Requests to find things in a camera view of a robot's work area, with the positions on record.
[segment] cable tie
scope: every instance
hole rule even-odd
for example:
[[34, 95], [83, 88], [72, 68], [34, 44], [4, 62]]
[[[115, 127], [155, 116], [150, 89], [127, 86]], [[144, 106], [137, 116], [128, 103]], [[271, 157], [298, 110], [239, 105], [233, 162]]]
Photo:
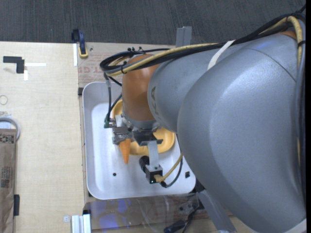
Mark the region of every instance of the cable tie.
[[306, 44], [306, 41], [304, 40], [304, 41], [299, 42], [298, 47], [300, 47], [302, 44]]
[[123, 67], [121, 67], [121, 73], [125, 74], [126, 72], [123, 72]]

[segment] black cable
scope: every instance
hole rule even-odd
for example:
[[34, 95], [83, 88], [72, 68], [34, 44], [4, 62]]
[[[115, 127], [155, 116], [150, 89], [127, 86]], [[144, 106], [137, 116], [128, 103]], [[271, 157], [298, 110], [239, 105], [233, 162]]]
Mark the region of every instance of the black cable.
[[115, 80], [113, 77], [108, 76], [108, 78], [110, 78], [117, 85], [122, 86], [122, 84], [119, 81]]
[[122, 93], [117, 97], [117, 99], [114, 101], [114, 103], [112, 104], [112, 106], [111, 106], [111, 111], [112, 111], [112, 109], [116, 106], [116, 104], [117, 104], [117, 102], [120, 100], [122, 98]]
[[297, 18], [297, 19], [302, 20], [302, 22], [303, 22], [304, 24], [306, 24], [306, 15], [305, 15], [305, 14], [302, 14], [302, 13], [293, 13], [292, 16], [294, 16], [294, 17]]
[[104, 59], [101, 63], [100, 63], [100, 67], [103, 71], [105, 70], [109, 70], [109, 69], [114, 69], [116, 67], [121, 67], [120, 65], [119, 66], [108, 66], [110, 63], [112, 63], [113, 61], [117, 60], [117, 59], [120, 59], [122, 57], [128, 57], [128, 58], [131, 58], [133, 57], [134, 55], [138, 55], [138, 54], [145, 54], [145, 53], [148, 53], [148, 52], [155, 52], [155, 51], [165, 51], [165, 50], [169, 50], [169, 49], [151, 49], [151, 50], [141, 50], [141, 51], [132, 51], [132, 50], [129, 50], [129, 51], [125, 51], [125, 52], [120, 52], [120, 53], [117, 53], [117, 54], [114, 54], [106, 59]]
[[302, 13], [306, 9], [306, 4], [302, 6], [300, 10], [297, 10], [297, 13]]
[[[232, 45], [244, 43], [244, 42], [253, 40], [254, 38], [264, 37], [266, 34], [260, 34], [261, 32], [265, 31], [269, 27], [271, 27], [274, 24], [276, 24], [277, 22], [279, 22], [281, 19], [283, 19], [285, 17], [288, 17], [290, 15], [292, 15], [292, 14], [285, 14], [285, 15], [282, 15], [282, 16], [279, 16], [279, 17], [276, 17], [276, 18], [272, 19], [271, 21], [267, 22], [263, 26], [259, 27], [257, 30], [255, 30], [252, 33], [250, 33], [249, 35], [244, 36], [244, 37], [236, 40]], [[197, 52], [202, 52], [202, 51], [206, 51], [206, 50], [212, 50], [212, 49], [220, 48], [224, 44], [225, 43], [219, 43], [219, 44], [209, 45], [209, 46], [205, 46], [205, 47], [197, 47], [197, 48], [190, 49], [190, 50], [188, 49], [188, 50], [183, 50], [183, 51], [180, 51], [180, 52], [168, 54], [168, 55], [163, 56], [161, 58], [158, 58], [158, 59], [156, 59], [154, 61], [151, 61], [151, 62], [147, 63], [146, 65], [141, 66], [140, 68], [145, 68], [145, 67], [153, 66], [155, 64], [163, 63], [163, 62], [165, 62], [167, 60], [170, 60], [170, 59], [175, 59], [175, 58], [180, 58], [180, 57], [183, 57], [183, 56], [187, 56], [187, 55], [192, 54], [192, 53], [197, 53]], [[100, 66], [101, 66], [102, 70], [103, 71], [115, 71], [116, 69], [121, 68], [121, 71], [122, 71], [122, 68], [124, 67], [123, 65], [108, 66], [113, 60], [115, 60], [112, 57], [109, 57], [109, 58], [107, 58], [107, 59], [105, 59], [105, 60], [103, 60], [101, 62]]]
[[160, 185], [161, 185], [162, 187], [164, 187], [164, 188], [168, 188], [168, 187], [172, 186], [172, 185], [176, 182], [176, 180], [178, 179], [178, 177], [179, 177], [179, 175], [180, 175], [180, 173], [181, 173], [182, 165], [183, 165], [183, 159], [181, 159], [181, 161], [180, 161], [180, 163], [179, 163], [179, 170], [178, 170], [178, 173], [177, 173], [175, 179], [174, 179], [171, 183], [169, 183], [169, 184], [166, 184], [164, 181], [162, 181], [162, 182], [160, 183]]
[[197, 210], [200, 208], [200, 206], [197, 206], [193, 212], [191, 212], [189, 215], [188, 215], [188, 220], [186, 221], [186, 226], [184, 227], [184, 230], [182, 231], [182, 233], [185, 233], [187, 228], [190, 226], [190, 224], [192, 223], [192, 220], [193, 220], [193, 216], [194, 214], [197, 212]]
[[[106, 83], [109, 83], [109, 79], [107, 74], [104, 73], [104, 78], [106, 79]], [[109, 95], [109, 103], [108, 103], [108, 112], [109, 114], [106, 115], [105, 121], [110, 122], [110, 111], [111, 111], [111, 86], [108, 85], [108, 95]]]
[[300, 176], [302, 195], [307, 207], [307, 183], [306, 183], [306, 73], [303, 70], [303, 78], [300, 93], [299, 108], [299, 145], [300, 145]]
[[273, 34], [276, 34], [276, 33], [279, 33], [279, 32], [284, 32], [289, 27], [290, 27], [289, 23], [284, 23], [284, 24], [278, 25], [275, 28], [273, 28], [273, 29], [271, 29], [269, 31], [263, 32], [260, 35], [254, 37], [253, 40], [256, 40], [256, 39], [259, 39], [259, 38], [263, 38], [263, 37], [267, 37], [267, 36], [270, 36], [270, 35], [273, 35]]

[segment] black clamp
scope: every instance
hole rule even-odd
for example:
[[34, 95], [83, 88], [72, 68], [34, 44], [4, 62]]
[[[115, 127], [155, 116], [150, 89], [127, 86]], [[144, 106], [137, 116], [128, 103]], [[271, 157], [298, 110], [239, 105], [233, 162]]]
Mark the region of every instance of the black clamp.
[[71, 40], [73, 43], [76, 43], [76, 42], [80, 43], [80, 46], [78, 48], [80, 58], [83, 58], [83, 59], [87, 58], [88, 52], [87, 52], [84, 35], [82, 31], [79, 29], [74, 29], [71, 33]]
[[16, 73], [24, 73], [25, 60], [22, 60], [21, 57], [4, 56], [3, 63], [16, 63]]
[[13, 216], [19, 216], [19, 194], [14, 194]]
[[156, 171], [149, 171], [149, 169], [146, 167], [146, 165], [149, 165], [149, 156], [146, 156], [146, 155], [142, 156], [139, 159], [139, 165], [140, 165], [141, 170], [143, 170], [143, 172], [146, 174], [146, 179], [149, 182], [149, 184], [157, 183], [155, 179], [155, 175], [160, 175], [160, 176], [163, 175], [162, 168]]

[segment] yellow bowl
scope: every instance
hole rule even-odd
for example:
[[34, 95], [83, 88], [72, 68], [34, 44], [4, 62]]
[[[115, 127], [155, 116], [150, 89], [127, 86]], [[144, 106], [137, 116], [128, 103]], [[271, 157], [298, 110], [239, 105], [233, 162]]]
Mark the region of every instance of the yellow bowl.
[[[122, 100], [118, 101], [116, 105], [112, 109], [112, 117], [114, 118], [115, 115], [121, 115], [122, 114]], [[175, 141], [175, 133], [165, 129], [160, 128], [156, 132], [154, 132], [154, 135], [157, 139], [163, 139], [163, 142], [161, 144], [158, 144], [158, 152], [163, 153], [167, 150], [169, 150]], [[140, 147], [136, 141], [131, 142], [130, 145], [130, 154], [132, 155], [148, 155], [148, 148], [147, 146]]]

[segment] metal bracket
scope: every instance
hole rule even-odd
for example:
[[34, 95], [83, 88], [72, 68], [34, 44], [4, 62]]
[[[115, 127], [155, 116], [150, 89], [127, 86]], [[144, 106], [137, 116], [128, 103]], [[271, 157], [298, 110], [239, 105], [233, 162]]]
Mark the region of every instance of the metal bracket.
[[91, 233], [91, 215], [73, 215], [71, 217], [71, 233]]
[[190, 45], [192, 27], [182, 27], [177, 29], [176, 47]]
[[147, 146], [150, 141], [156, 141], [157, 144], [163, 142], [163, 139], [156, 139], [152, 131], [133, 131], [133, 136], [139, 146]]
[[160, 164], [159, 164], [159, 152], [157, 149], [157, 142], [149, 141], [147, 147], [149, 151], [149, 165], [146, 165], [146, 167], [150, 172], [159, 171]]
[[216, 229], [221, 233], [234, 233], [236, 229], [226, 214], [223, 206], [206, 190], [198, 192], [198, 197]]
[[125, 125], [122, 115], [116, 115], [115, 122], [111, 125], [113, 125], [114, 133], [114, 137], [112, 138], [113, 144], [117, 145], [126, 138], [133, 137], [131, 130]]

